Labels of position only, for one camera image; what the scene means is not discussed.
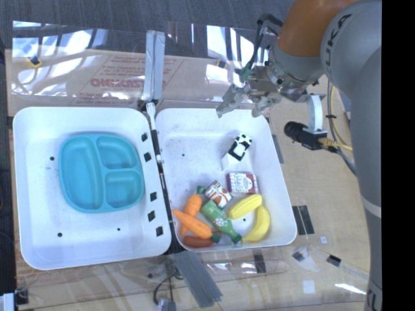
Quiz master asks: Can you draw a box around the red and white can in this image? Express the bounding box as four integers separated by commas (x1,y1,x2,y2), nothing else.
204,179,233,209

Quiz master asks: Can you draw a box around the white plastic tray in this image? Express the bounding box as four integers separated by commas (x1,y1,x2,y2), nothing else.
154,108,298,253
12,106,172,271

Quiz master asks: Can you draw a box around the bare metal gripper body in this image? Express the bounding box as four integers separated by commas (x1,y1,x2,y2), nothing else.
243,65,308,104

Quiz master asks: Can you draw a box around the red sausage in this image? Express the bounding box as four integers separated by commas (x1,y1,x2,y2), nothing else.
182,235,217,248

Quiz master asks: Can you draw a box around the orange carrot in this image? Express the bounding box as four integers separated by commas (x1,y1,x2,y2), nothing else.
180,185,207,236
172,209,223,244

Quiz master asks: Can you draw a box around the black and white carton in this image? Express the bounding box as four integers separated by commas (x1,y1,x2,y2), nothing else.
221,132,253,171

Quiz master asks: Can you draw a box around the yellow banana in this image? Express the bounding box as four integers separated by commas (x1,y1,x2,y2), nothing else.
241,205,271,243

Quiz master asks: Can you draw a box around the black cylinder on white bracket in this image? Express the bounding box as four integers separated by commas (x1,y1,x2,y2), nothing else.
283,93,329,151

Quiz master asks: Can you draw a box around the brown cardboard board red print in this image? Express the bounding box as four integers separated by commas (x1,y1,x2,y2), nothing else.
5,48,370,306

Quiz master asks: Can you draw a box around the green bottle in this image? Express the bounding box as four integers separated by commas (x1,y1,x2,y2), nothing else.
200,200,243,245

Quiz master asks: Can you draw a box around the black block with thin wires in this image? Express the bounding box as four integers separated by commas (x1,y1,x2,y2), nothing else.
158,297,178,311

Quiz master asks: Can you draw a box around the blue divided plate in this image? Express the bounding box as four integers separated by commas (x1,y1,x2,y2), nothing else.
58,133,146,214

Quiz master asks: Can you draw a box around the yellow corn cob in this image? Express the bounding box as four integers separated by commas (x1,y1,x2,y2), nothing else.
227,193,263,220

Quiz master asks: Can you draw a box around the pink and white packet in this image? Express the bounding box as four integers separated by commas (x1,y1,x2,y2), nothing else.
226,172,259,196

